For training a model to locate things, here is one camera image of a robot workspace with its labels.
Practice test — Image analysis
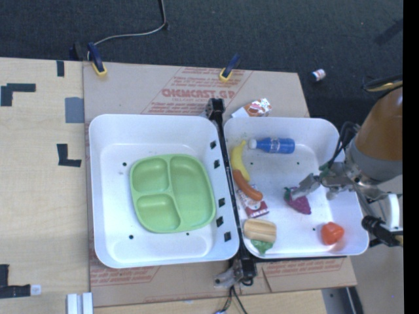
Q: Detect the green divided plate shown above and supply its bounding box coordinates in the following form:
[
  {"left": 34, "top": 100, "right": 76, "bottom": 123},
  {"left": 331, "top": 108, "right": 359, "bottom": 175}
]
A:
[{"left": 129, "top": 153, "right": 217, "bottom": 234}]

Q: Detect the black cylinder on white bracket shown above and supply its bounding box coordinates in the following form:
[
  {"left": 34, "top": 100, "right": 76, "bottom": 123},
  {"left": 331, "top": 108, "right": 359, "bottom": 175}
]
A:
[{"left": 361, "top": 193, "right": 404, "bottom": 247}]

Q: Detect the orange sausage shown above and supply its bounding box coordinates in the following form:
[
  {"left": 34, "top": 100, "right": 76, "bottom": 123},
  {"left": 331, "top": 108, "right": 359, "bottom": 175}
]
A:
[{"left": 232, "top": 169, "right": 264, "bottom": 203}]

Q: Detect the tan hot dog bun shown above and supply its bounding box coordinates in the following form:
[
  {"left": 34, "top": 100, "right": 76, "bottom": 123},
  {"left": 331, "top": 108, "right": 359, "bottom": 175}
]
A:
[{"left": 243, "top": 218, "right": 278, "bottom": 243}]

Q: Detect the white plastic tray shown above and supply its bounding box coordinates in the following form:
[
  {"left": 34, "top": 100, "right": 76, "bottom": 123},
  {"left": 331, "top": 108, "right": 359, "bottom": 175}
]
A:
[
  {"left": 88, "top": 113, "right": 240, "bottom": 270},
  {"left": 223, "top": 116, "right": 371, "bottom": 260}
]

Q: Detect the yellow banana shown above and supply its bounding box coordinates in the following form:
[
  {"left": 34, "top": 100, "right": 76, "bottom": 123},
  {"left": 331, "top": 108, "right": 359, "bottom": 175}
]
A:
[{"left": 229, "top": 139, "right": 251, "bottom": 183}]

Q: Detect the blue bottle white cap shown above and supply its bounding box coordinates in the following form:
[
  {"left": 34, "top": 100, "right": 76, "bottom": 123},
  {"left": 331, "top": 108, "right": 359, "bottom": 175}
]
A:
[{"left": 247, "top": 137, "right": 296, "bottom": 155}]

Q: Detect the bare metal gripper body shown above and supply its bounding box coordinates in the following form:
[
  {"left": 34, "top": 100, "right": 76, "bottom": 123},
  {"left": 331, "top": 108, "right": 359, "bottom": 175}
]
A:
[{"left": 318, "top": 160, "right": 365, "bottom": 192}]

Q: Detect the red and white packet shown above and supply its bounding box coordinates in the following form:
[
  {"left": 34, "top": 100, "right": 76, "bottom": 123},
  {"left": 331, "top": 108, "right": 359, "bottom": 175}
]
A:
[{"left": 236, "top": 188, "right": 270, "bottom": 219}]

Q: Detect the orange and white carton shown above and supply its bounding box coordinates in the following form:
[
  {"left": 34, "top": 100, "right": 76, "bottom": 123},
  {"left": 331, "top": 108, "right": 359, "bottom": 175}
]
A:
[{"left": 230, "top": 97, "right": 274, "bottom": 119}]

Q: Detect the black block with thin wires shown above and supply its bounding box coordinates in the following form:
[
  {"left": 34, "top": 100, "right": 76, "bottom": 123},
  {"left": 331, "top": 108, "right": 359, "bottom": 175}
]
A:
[
  {"left": 205, "top": 97, "right": 227, "bottom": 121},
  {"left": 240, "top": 256, "right": 258, "bottom": 281}
]

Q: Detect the green lettuce leaf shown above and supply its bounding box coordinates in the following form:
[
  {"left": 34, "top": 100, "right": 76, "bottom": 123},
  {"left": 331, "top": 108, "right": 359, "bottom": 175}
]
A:
[{"left": 249, "top": 238, "right": 274, "bottom": 256}]

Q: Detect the brown cardboard board red print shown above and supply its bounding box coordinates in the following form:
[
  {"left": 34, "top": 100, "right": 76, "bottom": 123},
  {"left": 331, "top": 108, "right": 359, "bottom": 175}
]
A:
[{"left": 82, "top": 60, "right": 358, "bottom": 308}]

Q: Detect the orange bell pepper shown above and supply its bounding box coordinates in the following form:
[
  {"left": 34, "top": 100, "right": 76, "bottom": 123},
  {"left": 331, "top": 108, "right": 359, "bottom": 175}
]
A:
[{"left": 320, "top": 221, "right": 346, "bottom": 246}]

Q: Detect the thin black and white rod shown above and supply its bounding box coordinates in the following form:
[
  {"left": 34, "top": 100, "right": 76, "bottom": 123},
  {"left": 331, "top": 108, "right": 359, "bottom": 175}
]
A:
[{"left": 214, "top": 109, "right": 246, "bottom": 289}]

